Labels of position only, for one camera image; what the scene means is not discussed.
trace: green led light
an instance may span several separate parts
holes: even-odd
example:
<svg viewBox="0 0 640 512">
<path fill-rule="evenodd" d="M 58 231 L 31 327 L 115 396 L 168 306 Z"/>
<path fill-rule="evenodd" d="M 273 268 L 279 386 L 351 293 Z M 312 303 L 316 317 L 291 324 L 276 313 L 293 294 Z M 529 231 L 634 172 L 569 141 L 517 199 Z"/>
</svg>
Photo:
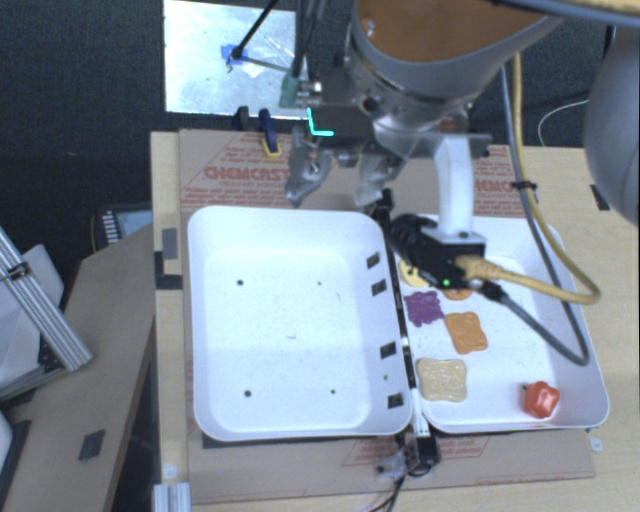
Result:
<svg viewBox="0 0 640 512">
<path fill-rule="evenodd" d="M 313 112 L 311 112 L 310 108 L 307 109 L 307 117 L 309 118 L 309 131 L 311 135 L 316 137 L 333 137 L 336 134 L 333 130 L 316 130 L 313 124 Z"/>
</svg>

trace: wooden table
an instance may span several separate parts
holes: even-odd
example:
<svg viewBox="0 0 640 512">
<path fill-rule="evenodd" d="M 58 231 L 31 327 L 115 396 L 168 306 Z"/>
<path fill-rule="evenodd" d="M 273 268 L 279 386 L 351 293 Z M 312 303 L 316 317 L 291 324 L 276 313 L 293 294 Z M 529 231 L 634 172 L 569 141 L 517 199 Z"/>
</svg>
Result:
<svg viewBox="0 0 640 512">
<path fill-rule="evenodd" d="M 576 262 L 601 287 L 603 298 L 585 316 L 611 403 L 608 420 L 589 436 L 601 441 L 593 453 L 595 479 L 407 491 L 394 511 L 593 511 L 631 510 L 640 503 L 640 414 L 638 370 L 638 230 L 613 211 L 600 211 L 590 188 L 584 152 L 527 148 L 529 173 L 539 188 L 547 221 L 560 233 Z M 152 137 L 155 248 L 162 230 L 180 226 L 178 137 Z M 165 272 L 181 273 L 181 261 L 165 261 Z M 184 417 L 184 350 L 175 343 L 183 328 L 180 291 L 157 295 L 158 378 L 163 482 L 188 480 Z M 380 497 L 348 495 L 194 506 L 194 512 L 365 511 Z"/>
</svg>

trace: toy tomato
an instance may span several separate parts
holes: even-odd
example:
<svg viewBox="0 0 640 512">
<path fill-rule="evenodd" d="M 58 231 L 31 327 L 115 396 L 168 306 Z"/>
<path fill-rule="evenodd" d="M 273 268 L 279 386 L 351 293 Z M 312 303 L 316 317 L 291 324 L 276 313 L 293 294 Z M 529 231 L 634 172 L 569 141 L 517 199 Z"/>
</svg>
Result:
<svg viewBox="0 0 640 512">
<path fill-rule="evenodd" d="M 538 381 L 527 386 L 524 395 L 524 410 L 535 418 L 548 418 L 559 400 L 560 391 L 549 386 L 546 382 Z"/>
</svg>

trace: white cable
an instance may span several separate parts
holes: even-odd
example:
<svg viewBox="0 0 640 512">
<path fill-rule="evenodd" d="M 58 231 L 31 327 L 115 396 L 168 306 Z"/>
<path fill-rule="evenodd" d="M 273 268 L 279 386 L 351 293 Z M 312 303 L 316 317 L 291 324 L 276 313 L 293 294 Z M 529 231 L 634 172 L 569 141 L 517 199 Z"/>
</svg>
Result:
<svg viewBox="0 0 640 512">
<path fill-rule="evenodd" d="M 582 101 L 576 101 L 575 103 L 569 103 L 568 105 L 563 105 L 561 107 L 553 109 L 551 112 L 547 112 L 544 115 L 544 117 L 540 119 L 540 122 L 538 123 L 538 140 L 540 141 L 540 145 L 542 147 L 546 146 L 542 138 L 542 125 L 545 123 L 547 119 L 549 119 L 552 115 L 557 114 L 558 112 L 561 112 L 562 110 L 566 110 L 568 108 L 573 108 L 573 107 L 579 107 L 580 105 L 586 105 L 587 103 L 589 103 L 588 99 L 582 100 Z"/>
</svg>

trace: dark floor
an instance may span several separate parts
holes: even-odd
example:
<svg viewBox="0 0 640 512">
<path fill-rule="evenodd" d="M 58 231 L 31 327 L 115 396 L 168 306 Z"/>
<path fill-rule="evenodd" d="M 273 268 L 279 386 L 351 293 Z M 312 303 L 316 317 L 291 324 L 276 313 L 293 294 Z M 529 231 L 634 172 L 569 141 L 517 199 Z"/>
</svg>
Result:
<svg viewBox="0 0 640 512">
<path fill-rule="evenodd" d="M 330 65 L 340 49 L 350 4 L 330 2 L 312 44 L 312 70 Z M 161 0 L 0 3 L 0 225 L 21 250 L 43 243 L 63 276 L 90 253 L 90 219 L 98 208 L 149 200 L 151 131 L 228 126 L 215 116 L 164 111 L 162 27 Z M 539 144 L 537 125 L 546 112 L 587 97 L 604 32 L 569 21 L 525 53 L 527 144 Z M 547 144 L 580 146 L 583 113 L 576 107 L 551 117 Z M 496 82 L 478 100 L 473 128 L 504 143 L 502 115 Z M 140 478 L 120 490 L 117 510 L 148 506 L 143 497 L 134 500 L 150 481 L 149 395 L 128 459 L 135 464 L 127 475 Z"/>
</svg>

